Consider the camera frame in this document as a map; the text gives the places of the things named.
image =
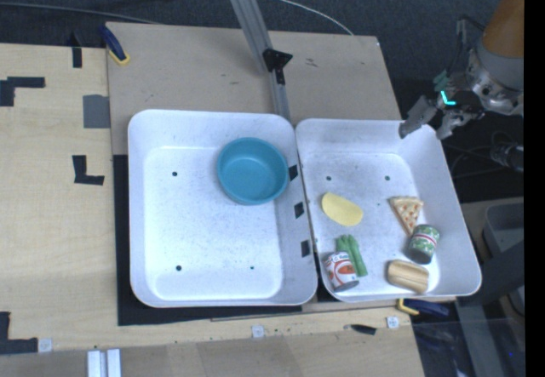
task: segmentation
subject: white tray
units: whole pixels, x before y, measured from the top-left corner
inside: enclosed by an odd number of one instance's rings
[[[130,282],[139,300],[154,307],[296,306],[313,297],[318,275],[287,120],[147,110],[133,116],[128,136]],[[291,167],[275,201],[242,206],[220,187],[217,155],[244,136],[269,141]]]
[[[369,274],[357,287],[336,294],[320,270],[326,288],[348,302],[415,297],[408,289],[387,281],[390,260],[404,255],[407,236],[388,199],[417,196],[425,205],[419,224],[440,231],[439,244],[429,270],[427,297],[473,294],[481,272],[463,219],[440,141],[429,126],[405,137],[398,121],[308,119],[295,129],[307,203],[318,257],[335,250],[335,239],[352,234],[359,241]],[[327,191],[356,203],[362,221],[352,227],[335,223],[321,209]]]

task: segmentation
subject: table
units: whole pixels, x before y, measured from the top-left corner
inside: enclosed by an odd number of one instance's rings
[[[158,355],[171,362],[154,375],[170,375],[167,368],[183,355],[212,375],[213,357],[247,345],[258,356],[287,357],[280,362],[301,375],[350,372],[362,360],[371,374],[423,375],[410,319],[392,303],[314,301],[296,315],[117,325],[112,155],[126,153],[128,118],[154,106],[267,112],[272,102],[239,30],[109,26],[130,54],[128,66],[113,66],[104,49],[81,49],[83,64],[76,67],[70,48],[0,44],[0,80],[46,80],[43,89],[16,88],[14,106],[0,107],[0,311],[11,312],[10,339],[51,339],[55,355],[66,353],[60,361],[2,357],[0,368],[64,366],[82,351],[122,348],[123,365],[133,366],[134,375],[137,363]],[[295,56],[284,69],[293,123],[310,116],[399,119],[376,38],[289,32],[271,38]],[[222,93],[211,95],[218,88]],[[86,96],[109,97],[111,129],[85,127]],[[72,157],[80,155],[88,175],[104,176],[102,185],[74,183]],[[398,318],[399,329],[387,328],[389,316]],[[362,337],[344,329],[351,323],[378,330]],[[253,325],[263,327],[269,348],[251,344]]]

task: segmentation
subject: blue bowl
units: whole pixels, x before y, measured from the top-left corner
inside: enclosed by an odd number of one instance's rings
[[[284,156],[259,138],[239,138],[223,147],[216,171],[223,191],[241,204],[270,202],[288,185]]]

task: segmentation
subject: robotic hand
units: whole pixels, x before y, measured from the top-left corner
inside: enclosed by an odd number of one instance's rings
[[[436,134],[440,140],[452,135],[455,127],[480,119],[486,111],[524,117],[524,10],[525,0],[501,0],[482,35],[469,49],[467,68],[438,75],[433,83],[436,100],[422,96],[399,125],[399,136],[429,123],[438,111],[443,113]],[[465,43],[467,17],[459,19],[456,29],[457,60]]]

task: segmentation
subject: pizza slice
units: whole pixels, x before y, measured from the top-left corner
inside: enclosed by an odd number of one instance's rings
[[[418,197],[391,197],[389,201],[405,232],[411,236],[424,202]]]

